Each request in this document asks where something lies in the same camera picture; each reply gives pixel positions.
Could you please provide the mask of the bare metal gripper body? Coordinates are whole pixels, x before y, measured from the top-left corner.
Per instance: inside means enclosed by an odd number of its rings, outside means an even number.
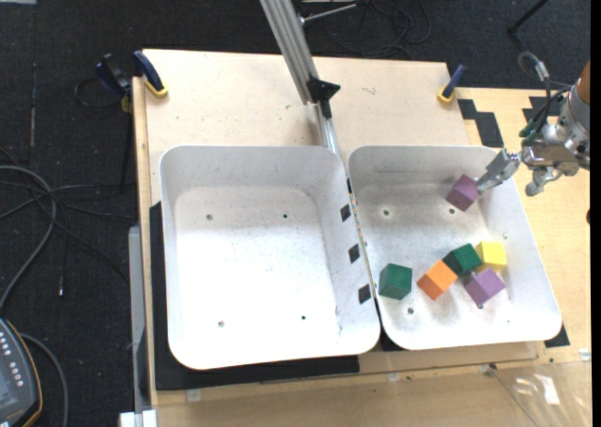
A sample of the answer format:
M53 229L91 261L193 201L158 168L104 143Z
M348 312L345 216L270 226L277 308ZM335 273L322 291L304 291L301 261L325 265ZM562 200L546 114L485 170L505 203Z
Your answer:
M519 136L522 162L533 176L573 176L590 169L590 133L578 122L545 124L539 130L529 122Z

